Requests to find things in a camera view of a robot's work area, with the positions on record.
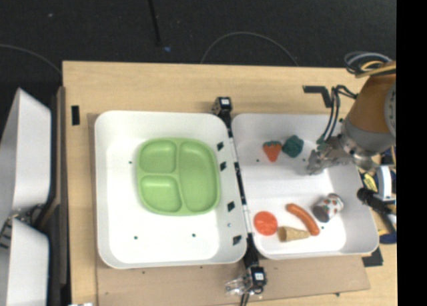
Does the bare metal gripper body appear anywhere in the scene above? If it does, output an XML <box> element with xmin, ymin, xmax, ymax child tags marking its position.
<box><xmin>319</xmin><ymin>135</ymin><xmax>373</xmax><ymax>171</ymax></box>

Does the dark green toy broccoli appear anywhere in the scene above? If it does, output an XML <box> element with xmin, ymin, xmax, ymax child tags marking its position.
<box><xmin>282</xmin><ymin>135</ymin><xmax>305</xmax><ymax>159</ymax></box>

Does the small white printed can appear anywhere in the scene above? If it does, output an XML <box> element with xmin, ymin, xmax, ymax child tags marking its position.
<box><xmin>312</xmin><ymin>193</ymin><xmax>345</xmax><ymax>223</ymax></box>

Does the white plastic tray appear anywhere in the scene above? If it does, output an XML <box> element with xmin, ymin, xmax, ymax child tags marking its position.
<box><xmin>230</xmin><ymin>113</ymin><xmax>380</xmax><ymax>261</ymax></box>
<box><xmin>94</xmin><ymin>110</ymin><xmax>249</xmax><ymax>270</ymax></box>

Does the orange toy strawberry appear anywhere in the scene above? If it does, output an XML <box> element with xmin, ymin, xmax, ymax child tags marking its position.
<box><xmin>262</xmin><ymin>140</ymin><xmax>283</xmax><ymax>163</ymax></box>

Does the orange toy sausage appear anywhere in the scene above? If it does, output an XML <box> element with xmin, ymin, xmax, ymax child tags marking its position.
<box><xmin>286</xmin><ymin>203</ymin><xmax>321</xmax><ymax>237</ymax></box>

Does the tan toy ice cream cone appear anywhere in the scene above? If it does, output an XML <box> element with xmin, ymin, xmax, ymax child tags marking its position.
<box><xmin>277</xmin><ymin>226</ymin><xmax>312</xmax><ymax>243</ymax></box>

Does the round orange toy slice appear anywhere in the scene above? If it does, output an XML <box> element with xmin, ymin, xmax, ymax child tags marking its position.
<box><xmin>253</xmin><ymin>211</ymin><xmax>279</xmax><ymax>237</ymax></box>

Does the thin black and white rod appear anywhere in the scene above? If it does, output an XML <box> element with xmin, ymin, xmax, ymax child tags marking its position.
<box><xmin>222</xmin><ymin>111</ymin><xmax>258</xmax><ymax>268</ymax></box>

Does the green divided plate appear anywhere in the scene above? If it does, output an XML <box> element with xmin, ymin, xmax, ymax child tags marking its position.
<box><xmin>135</xmin><ymin>137</ymin><xmax>222</xmax><ymax>217</ymax></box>

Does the pale wood board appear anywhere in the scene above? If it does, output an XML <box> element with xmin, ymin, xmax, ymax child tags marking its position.
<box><xmin>61</xmin><ymin>60</ymin><xmax>397</xmax><ymax>306</ymax></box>

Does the black cylinder on white bracket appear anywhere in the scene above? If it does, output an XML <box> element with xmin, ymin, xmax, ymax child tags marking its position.
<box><xmin>356</xmin><ymin>164</ymin><xmax>394</xmax><ymax>216</ymax></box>

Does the black block with wires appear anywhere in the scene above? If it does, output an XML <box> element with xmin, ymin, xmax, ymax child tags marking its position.
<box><xmin>211</xmin><ymin>96</ymin><xmax>233</xmax><ymax>116</ymax></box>
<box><xmin>248</xmin><ymin>265</ymin><xmax>268</xmax><ymax>288</ymax></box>

